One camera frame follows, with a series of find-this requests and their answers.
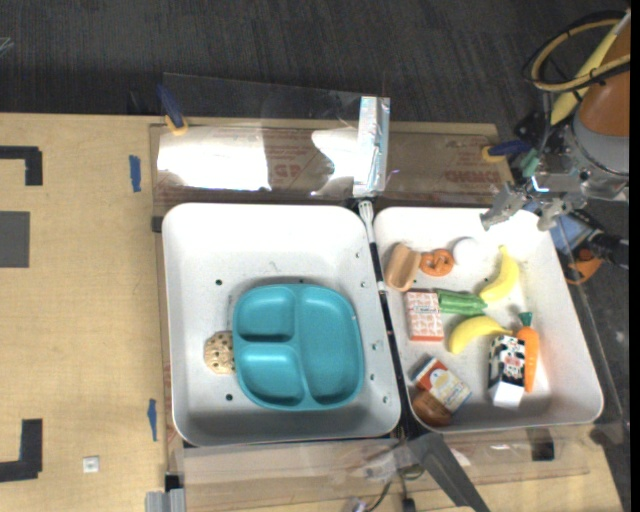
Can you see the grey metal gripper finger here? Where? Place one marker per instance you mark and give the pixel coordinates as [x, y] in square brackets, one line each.
[502, 207]
[550, 212]

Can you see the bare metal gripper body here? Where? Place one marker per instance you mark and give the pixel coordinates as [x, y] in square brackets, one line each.
[562, 180]

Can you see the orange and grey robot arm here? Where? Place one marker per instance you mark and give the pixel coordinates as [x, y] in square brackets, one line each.
[605, 110]

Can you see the white egg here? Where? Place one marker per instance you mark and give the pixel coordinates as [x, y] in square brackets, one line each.
[466, 251]

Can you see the yellow banana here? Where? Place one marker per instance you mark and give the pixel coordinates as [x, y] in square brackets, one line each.
[505, 280]
[472, 331]

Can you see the orange pretzel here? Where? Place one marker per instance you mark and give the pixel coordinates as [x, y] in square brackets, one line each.
[436, 264]

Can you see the white plastic tray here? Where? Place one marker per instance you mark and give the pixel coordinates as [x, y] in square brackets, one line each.
[210, 250]
[560, 310]

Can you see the green pea pods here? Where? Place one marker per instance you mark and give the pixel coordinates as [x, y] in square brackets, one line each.
[460, 302]

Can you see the tan hot dog bun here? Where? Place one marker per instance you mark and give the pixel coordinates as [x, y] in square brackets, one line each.
[400, 267]

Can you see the orange and white carton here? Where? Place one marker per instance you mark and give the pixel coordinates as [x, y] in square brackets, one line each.
[424, 316]

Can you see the orange carrot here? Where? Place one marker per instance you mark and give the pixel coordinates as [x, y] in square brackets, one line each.
[530, 355]

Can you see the black and white milk carton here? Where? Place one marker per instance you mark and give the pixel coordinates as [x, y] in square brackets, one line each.
[507, 372]

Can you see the orange, white and blue packet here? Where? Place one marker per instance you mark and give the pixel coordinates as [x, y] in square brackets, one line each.
[445, 385]

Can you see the blue divided plate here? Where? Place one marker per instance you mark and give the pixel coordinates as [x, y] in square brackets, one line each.
[300, 350]

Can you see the tan chocolate chip biscuit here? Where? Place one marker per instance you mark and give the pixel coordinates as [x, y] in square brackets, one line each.
[217, 352]

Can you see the small white square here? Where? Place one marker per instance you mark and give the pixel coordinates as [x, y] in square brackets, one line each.
[90, 464]

